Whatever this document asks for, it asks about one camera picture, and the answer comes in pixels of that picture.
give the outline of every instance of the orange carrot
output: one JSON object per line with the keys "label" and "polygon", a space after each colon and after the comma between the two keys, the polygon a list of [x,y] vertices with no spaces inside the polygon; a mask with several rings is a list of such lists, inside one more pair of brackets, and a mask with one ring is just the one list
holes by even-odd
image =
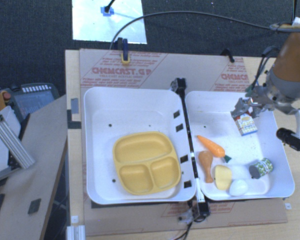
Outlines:
{"label": "orange carrot", "polygon": [[226,152],[224,150],[224,148],[216,143],[214,143],[213,141],[211,141],[210,139],[207,139],[205,137],[202,137],[200,135],[197,136],[199,141],[202,142],[202,144],[208,149],[210,150],[210,152],[217,158],[224,158],[226,156]]}

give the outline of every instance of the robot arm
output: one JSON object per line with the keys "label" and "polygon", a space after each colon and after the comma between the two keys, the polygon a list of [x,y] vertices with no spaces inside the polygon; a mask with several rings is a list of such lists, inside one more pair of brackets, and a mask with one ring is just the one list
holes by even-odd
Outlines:
{"label": "robot arm", "polygon": [[300,32],[293,32],[288,36],[273,66],[267,73],[266,82],[262,86],[256,86],[257,79],[264,67],[262,62],[269,52],[268,49],[262,55],[256,80],[247,89],[245,95],[247,98],[238,100],[231,115],[236,118],[251,109],[250,114],[253,118],[265,110],[273,111],[274,109],[286,115],[295,115],[296,132],[281,128],[277,132],[277,137],[300,151],[300,109],[292,106],[293,102],[300,100]]}

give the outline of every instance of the yellow plate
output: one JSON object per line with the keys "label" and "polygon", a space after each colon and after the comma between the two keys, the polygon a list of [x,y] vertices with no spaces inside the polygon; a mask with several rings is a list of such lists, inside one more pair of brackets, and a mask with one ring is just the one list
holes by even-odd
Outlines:
{"label": "yellow plate", "polygon": [[181,178],[179,160],[170,139],[157,131],[118,139],[113,161],[124,189],[133,195],[148,195],[175,187]]}

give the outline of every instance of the blue sticker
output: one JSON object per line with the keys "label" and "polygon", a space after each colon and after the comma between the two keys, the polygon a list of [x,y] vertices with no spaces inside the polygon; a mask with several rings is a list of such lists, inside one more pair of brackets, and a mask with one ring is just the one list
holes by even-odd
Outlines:
{"label": "blue sticker", "polygon": [[106,8],[106,6],[100,7],[100,10],[101,10],[101,13],[102,13],[103,16],[110,17],[111,15],[115,14],[115,10],[112,7],[110,7],[110,10],[109,10],[108,13],[105,12],[105,8]]}

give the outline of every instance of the can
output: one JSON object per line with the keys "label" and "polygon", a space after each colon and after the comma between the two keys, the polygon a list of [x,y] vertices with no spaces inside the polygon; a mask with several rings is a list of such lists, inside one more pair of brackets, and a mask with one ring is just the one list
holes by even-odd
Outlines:
{"label": "can", "polygon": [[249,172],[253,179],[259,179],[262,176],[271,173],[273,170],[274,166],[268,158],[264,158],[261,161],[249,166]]}

